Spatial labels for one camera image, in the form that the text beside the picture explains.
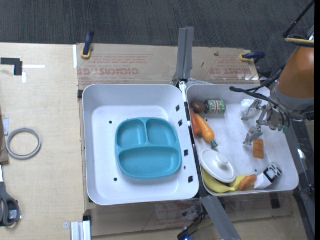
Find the metal ring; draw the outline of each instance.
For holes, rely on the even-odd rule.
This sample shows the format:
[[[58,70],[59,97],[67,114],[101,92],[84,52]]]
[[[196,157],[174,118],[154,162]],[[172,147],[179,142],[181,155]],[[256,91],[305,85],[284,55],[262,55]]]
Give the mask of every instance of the metal ring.
[[[12,138],[19,134],[19,133],[31,133],[33,134],[37,141],[38,141],[38,146],[35,148],[35,150],[27,155],[19,155],[19,154],[16,154],[14,153],[11,149],[10,149],[10,142],[12,140]],[[19,159],[19,160],[26,160],[26,159],[29,159],[29,158],[32,158],[34,157],[40,150],[41,148],[41,138],[40,138],[40,135],[38,132],[36,132],[34,129],[32,128],[27,128],[27,127],[23,127],[23,128],[18,128],[18,129],[15,129],[13,130],[12,132],[9,133],[8,135],[8,138],[6,139],[6,148],[9,152],[9,154],[15,158],[15,159]]]

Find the blue divided plate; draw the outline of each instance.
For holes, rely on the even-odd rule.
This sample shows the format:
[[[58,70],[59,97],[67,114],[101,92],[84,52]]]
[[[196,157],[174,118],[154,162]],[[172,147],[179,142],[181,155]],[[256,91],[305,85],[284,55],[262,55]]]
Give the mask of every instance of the blue divided plate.
[[[115,133],[115,151],[120,169],[132,178],[163,178],[176,173],[182,163],[178,135],[161,118],[122,122]]]

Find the white pot lid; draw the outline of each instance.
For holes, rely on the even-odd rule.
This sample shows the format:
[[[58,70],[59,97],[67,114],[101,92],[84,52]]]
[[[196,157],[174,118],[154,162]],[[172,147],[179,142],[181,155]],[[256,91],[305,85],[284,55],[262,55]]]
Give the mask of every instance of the white pot lid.
[[[205,150],[199,156],[202,167],[215,179],[231,183],[236,179],[235,169],[229,159],[215,150]]]

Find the orange carrot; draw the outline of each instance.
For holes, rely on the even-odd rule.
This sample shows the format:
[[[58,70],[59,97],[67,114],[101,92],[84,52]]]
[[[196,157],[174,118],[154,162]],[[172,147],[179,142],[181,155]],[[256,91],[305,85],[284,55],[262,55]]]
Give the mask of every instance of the orange carrot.
[[[212,148],[216,148],[218,144],[214,141],[215,139],[215,133],[214,131],[210,128],[210,126],[207,124],[206,120],[204,120],[201,115],[198,113],[195,113],[195,118],[197,119],[200,127],[201,127],[201,133],[203,138],[211,143]]]
[[[192,109],[190,109],[190,117],[191,117],[191,124],[192,124],[192,130],[193,130],[194,136],[195,137],[198,136],[199,138],[202,138],[201,127]]]

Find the banana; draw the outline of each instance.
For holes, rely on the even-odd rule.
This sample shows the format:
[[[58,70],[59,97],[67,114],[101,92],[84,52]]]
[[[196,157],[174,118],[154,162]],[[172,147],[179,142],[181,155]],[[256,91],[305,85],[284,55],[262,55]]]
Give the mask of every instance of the banana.
[[[202,168],[202,177],[204,184],[216,193],[234,192],[235,187],[228,187],[212,177],[205,169]]]
[[[240,182],[249,175],[239,175],[235,178],[229,186],[224,185],[223,183],[216,180],[212,177],[203,167],[201,167],[202,177],[204,184],[212,191],[216,193],[225,193],[225,192],[234,192],[237,191],[240,185]]]

